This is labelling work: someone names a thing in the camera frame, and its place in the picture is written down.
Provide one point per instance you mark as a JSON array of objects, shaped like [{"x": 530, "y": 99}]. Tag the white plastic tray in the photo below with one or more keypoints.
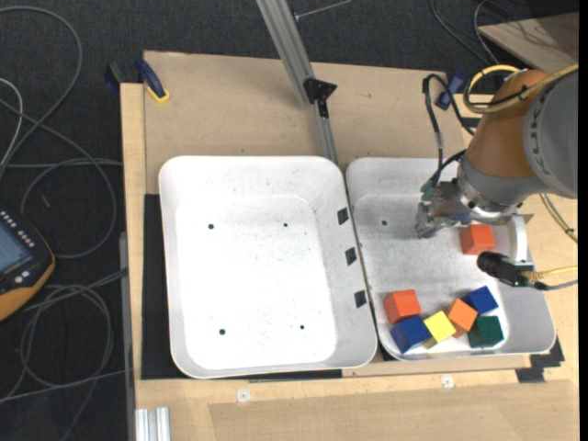
[
  {"x": 427, "y": 264},
  {"x": 257, "y": 269}
]

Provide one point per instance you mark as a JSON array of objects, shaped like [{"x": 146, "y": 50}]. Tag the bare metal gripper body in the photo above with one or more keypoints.
[{"x": 452, "y": 202}]

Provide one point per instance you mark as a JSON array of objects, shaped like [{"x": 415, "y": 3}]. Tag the brown cardboard board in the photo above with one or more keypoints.
[{"x": 239, "y": 108}]

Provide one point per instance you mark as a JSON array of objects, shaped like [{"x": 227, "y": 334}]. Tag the orange cube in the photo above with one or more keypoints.
[
  {"x": 478, "y": 239},
  {"x": 402, "y": 305},
  {"x": 462, "y": 315}
]

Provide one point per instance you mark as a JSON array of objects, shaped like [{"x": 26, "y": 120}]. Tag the blue cube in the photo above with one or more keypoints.
[
  {"x": 482, "y": 299},
  {"x": 411, "y": 332}
]

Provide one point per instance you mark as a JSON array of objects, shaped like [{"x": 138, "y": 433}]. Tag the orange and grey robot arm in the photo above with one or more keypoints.
[{"x": 505, "y": 140}]

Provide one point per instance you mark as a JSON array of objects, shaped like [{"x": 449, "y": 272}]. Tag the green cube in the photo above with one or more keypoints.
[{"x": 486, "y": 331}]

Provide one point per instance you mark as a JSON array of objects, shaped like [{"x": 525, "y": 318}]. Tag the yellow cube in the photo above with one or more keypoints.
[{"x": 439, "y": 325}]

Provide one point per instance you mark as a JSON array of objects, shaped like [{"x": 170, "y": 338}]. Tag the black cylinder on white bracket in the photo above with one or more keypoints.
[{"x": 498, "y": 267}]

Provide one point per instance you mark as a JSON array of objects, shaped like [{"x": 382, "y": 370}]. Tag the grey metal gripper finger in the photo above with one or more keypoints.
[
  {"x": 422, "y": 223},
  {"x": 442, "y": 227}
]

